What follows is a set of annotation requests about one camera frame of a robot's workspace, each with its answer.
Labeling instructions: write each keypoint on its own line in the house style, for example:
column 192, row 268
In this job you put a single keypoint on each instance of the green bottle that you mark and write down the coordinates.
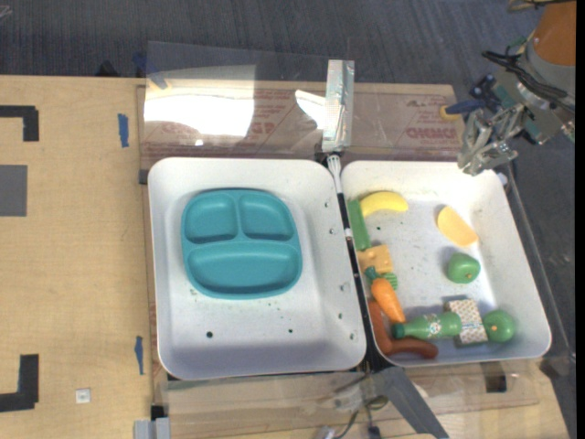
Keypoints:
column 434, row 326

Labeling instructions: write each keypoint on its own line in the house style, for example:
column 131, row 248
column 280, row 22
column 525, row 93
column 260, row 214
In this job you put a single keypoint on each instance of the white plastic tray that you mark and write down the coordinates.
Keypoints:
column 256, row 332
column 425, row 249

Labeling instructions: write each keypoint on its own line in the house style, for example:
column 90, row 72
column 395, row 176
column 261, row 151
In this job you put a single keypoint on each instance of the white patterned carton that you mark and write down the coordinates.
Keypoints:
column 471, row 320

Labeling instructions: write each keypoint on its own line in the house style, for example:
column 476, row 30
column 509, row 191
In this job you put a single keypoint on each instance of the orange carrot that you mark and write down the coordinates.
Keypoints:
column 387, row 297

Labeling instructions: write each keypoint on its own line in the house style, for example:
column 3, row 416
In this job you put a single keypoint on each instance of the yellow banana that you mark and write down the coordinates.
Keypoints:
column 381, row 201

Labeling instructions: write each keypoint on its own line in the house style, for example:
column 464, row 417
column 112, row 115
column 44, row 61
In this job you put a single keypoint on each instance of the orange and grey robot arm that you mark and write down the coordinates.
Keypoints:
column 555, row 25

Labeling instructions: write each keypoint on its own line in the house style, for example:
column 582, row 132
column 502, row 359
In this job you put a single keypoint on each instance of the teal divided plate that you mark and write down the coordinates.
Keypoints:
column 242, row 268

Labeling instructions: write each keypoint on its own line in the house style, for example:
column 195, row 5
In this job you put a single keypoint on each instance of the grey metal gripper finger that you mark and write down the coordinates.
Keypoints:
column 499, row 151
column 473, row 142

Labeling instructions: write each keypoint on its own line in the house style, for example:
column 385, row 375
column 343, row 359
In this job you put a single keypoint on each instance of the yellow orange slice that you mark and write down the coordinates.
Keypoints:
column 454, row 227

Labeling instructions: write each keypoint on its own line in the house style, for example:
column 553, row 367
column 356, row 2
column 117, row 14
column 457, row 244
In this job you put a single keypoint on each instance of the yellow cheese block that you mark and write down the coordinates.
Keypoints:
column 375, row 258

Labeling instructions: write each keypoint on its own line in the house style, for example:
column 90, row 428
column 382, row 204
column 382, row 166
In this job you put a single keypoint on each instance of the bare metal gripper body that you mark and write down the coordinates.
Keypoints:
column 548, row 117

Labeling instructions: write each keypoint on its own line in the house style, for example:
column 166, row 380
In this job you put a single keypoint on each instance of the reddish brown sausage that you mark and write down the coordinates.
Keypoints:
column 381, row 332

